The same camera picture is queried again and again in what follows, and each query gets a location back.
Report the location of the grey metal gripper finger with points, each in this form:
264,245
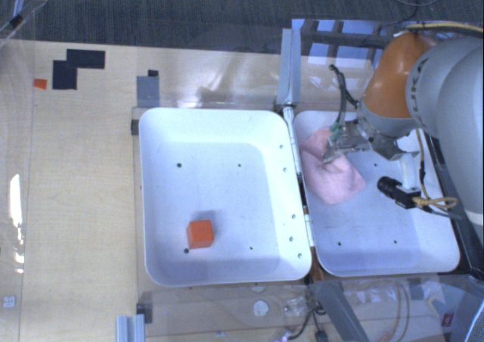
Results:
329,153
338,156

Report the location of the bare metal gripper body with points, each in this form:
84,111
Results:
357,140

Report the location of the pink cloth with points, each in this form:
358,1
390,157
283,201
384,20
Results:
332,181

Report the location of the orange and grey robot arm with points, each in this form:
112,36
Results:
442,83

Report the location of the white plastic tray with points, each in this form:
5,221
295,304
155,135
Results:
370,234
227,189

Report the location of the orange cube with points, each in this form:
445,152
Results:
199,234

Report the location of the black cylinder on white bracket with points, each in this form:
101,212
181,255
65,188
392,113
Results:
406,196

